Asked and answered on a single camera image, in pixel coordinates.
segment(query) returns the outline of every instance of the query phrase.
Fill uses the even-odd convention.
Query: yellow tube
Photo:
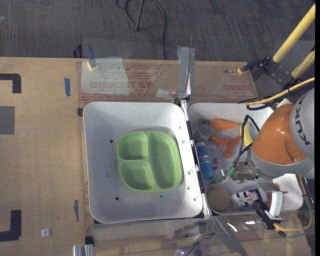
[[[316,19],[316,4],[314,4],[311,9],[306,13],[302,18],[300,23],[295,27],[280,49],[273,56],[273,61],[275,63],[280,63],[299,38],[304,34],[308,29],[311,23]]]
[[[316,50],[311,51],[308,56],[303,60],[303,62],[297,66],[294,71],[292,71],[291,75],[294,79],[298,79],[300,78],[304,72],[306,72],[306,70],[308,68],[310,68],[310,66],[315,63],[315,58],[316,58]]]

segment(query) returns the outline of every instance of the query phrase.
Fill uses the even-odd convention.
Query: divided green plate
[[[117,144],[118,169],[131,190],[161,192],[179,186],[183,178],[178,145],[162,131],[134,131]]]

